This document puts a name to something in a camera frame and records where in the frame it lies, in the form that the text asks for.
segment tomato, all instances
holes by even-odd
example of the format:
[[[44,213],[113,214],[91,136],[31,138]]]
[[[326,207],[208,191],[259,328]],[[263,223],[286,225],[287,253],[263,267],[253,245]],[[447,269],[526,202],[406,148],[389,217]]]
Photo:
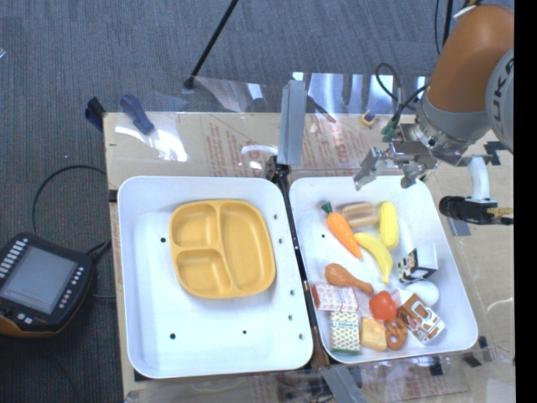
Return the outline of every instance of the tomato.
[[[369,310],[377,320],[393,319],[397,315],[394,299],[386,291],[380,291],[369,300]]]

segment egg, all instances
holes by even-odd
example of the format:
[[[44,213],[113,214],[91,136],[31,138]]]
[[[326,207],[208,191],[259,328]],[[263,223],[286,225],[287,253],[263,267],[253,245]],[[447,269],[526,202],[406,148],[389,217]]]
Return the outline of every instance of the egg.
[[[440,298],[438,287],[428,280],[412,282],[406,289],[415,293],[429,307],[434,306]]]

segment yellow plate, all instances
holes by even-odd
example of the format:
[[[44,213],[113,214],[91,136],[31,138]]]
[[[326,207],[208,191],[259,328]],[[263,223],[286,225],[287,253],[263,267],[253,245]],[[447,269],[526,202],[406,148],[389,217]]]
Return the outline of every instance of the yellow plate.
[[[169,220],[175,273],[193,296],[221,299],[266,290],[276,275],[261,212],[241,200],[192,201]]]

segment yellow corn cob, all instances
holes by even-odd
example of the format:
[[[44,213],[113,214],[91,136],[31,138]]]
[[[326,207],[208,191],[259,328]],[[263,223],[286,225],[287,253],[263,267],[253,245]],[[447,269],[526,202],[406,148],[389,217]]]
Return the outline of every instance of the yellow corn cob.
[[[371,233],[354,233],[354,238],[360,246],[364,247],[375,258],[383,276],[383,283],[387,285],[389,283],[389,272],[394,267],[394,259],[388,248],[384,246],[380,238]]]
[[[380,205],[378,225],[378,233],[384,246],[388,249],[395,248],[399,244],[399,224],[395,205],[391,201],[384,201]]]

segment gray carpet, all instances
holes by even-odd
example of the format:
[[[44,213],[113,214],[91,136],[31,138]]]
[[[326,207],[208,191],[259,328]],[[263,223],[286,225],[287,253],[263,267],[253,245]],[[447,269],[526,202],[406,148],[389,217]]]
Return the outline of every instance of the gray carpet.
[[[240,0],[199,76],[282,87],[294,71],[429,75],[448,0]],[[514,7],[514,0],[496,0]],[[32,231],[44,180],[71,165],[105,170],[102,133],[85,119],[131,92],[147,110],[178,109],[231,0],[0,0],[0,243]],[[464,0],[454,0],[456,11]],[[35,208],[37,234],[87,251],[110,237],[106,178],[64,171]],[[112,256],[91,293],[113,293]],[[0,337],[0,401],[123,401],[114,300],[89,296],[47,341]]]

